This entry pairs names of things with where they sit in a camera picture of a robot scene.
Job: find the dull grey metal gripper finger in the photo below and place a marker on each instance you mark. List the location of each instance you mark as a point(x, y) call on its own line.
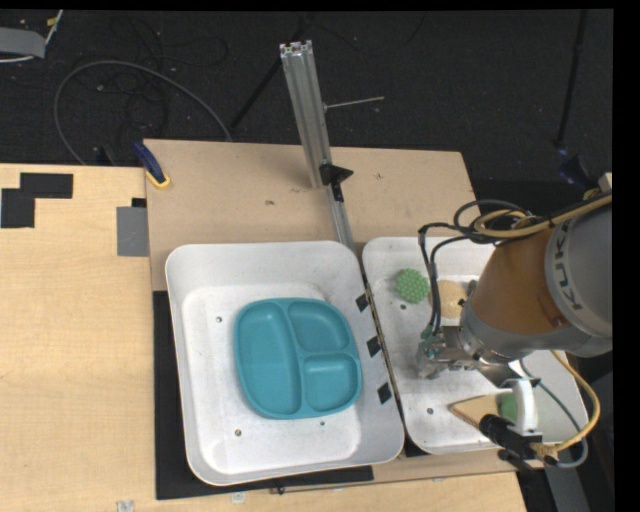
point(429, 369)

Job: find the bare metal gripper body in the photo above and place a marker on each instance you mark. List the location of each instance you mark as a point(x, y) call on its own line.
point(457, 352)

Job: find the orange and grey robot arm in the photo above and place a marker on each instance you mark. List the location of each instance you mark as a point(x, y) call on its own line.
point(520, 290)

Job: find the white plastic tray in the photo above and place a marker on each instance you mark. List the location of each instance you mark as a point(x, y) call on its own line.
point(210, 360)
point(400, 350)

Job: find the tan pizza slice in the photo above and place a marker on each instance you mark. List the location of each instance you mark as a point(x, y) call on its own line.
point(475, 410)

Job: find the green bumpy round toy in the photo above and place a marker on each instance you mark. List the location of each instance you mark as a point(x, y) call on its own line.
point(412, 285)

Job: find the blue divided plate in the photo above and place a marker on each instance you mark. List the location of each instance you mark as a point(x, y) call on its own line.
point(280, 360)

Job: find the brown cardboard board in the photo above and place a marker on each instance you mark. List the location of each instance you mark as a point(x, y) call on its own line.
point(240, 200)

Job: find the black cylinder on white bracket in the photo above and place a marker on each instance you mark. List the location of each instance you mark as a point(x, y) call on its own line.
point(522, 405)

